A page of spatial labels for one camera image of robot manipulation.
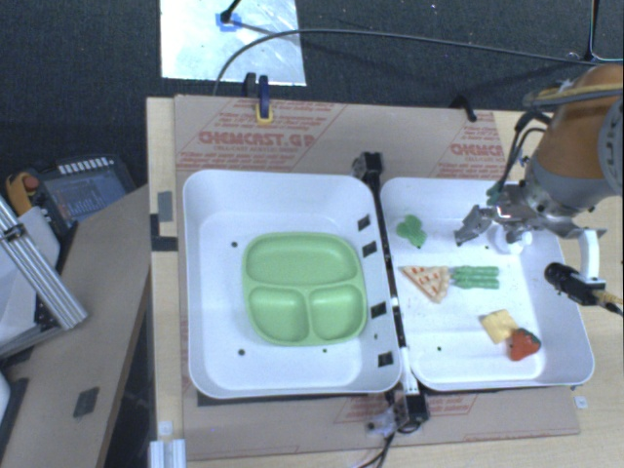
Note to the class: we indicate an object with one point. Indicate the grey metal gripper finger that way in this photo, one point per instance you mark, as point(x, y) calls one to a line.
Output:
point(472, 224)
point(518, 236)

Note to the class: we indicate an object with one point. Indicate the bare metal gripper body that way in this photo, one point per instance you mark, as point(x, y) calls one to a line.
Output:
point(529, 210)

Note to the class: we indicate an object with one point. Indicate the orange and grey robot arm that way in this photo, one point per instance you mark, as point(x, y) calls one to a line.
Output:
point(570, 134)

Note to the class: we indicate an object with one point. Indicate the green toy asparagus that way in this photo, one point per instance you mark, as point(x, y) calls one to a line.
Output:
point(475, 277)

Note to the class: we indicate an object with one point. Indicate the green toy broccoli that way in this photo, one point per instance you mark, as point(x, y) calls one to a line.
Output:
point(410, 229)

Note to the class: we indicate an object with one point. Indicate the toy pizza slice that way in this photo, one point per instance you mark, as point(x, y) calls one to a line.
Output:
point(429, 281)

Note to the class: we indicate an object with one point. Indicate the yellow toy cheese wedge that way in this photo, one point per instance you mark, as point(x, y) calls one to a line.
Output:
point(497, 325)

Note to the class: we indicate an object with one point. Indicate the thin black and white rod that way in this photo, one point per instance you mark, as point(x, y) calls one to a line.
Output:
point(390, 281)

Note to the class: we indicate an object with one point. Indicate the red toy strawberry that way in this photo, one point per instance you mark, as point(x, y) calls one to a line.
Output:
point(524, 345)

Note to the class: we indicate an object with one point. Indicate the white plastic tray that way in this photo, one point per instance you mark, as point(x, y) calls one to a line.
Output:
point(219, 359)
point(458, 354)

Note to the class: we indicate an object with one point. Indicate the green divided plate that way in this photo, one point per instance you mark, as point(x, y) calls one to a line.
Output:
point(302, 285)

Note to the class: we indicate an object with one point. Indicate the brown cardboard board red print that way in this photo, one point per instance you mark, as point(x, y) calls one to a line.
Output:
point(312, 129)

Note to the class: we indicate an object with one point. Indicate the black cylinder on white bracket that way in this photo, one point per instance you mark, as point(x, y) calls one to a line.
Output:
point(568, 281)

